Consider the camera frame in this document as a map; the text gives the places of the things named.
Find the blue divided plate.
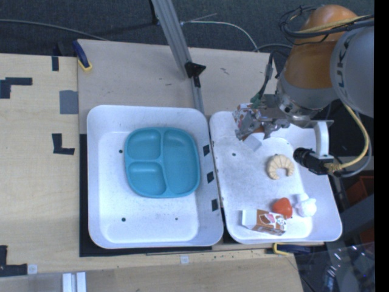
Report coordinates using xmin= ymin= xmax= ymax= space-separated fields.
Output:
xmin=123 ymin=127 xmax=202 ymax=200

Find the beige toy croissant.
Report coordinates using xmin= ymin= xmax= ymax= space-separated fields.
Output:
xmin=266 ymin=153 xmax=296 ymax=181

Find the red rounded toy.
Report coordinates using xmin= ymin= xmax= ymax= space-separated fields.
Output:
xmin=271 ymin=196 xmax=294 ymax=220

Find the white plastic tray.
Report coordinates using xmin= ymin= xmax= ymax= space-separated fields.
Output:
xmin=208 ymin=110 xmax=343 ymax=245
xmin=86 ymin=104 xmax=225 ymax=250

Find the pale wood board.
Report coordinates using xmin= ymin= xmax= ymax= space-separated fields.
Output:
xmin=77 ymin=38 xmax=325 ymax=259

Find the black cylinder on white bracket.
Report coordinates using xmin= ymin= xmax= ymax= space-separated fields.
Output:
xmin=292 ymin=119 xmax=335 ymax=176

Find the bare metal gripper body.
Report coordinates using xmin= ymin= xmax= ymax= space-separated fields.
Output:
xmin=257 ymin=93 xmax=317 ymax=130

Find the white lumpy toy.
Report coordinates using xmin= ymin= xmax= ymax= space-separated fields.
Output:
xmin=292 ymin=193 xmax=318 ymax=218

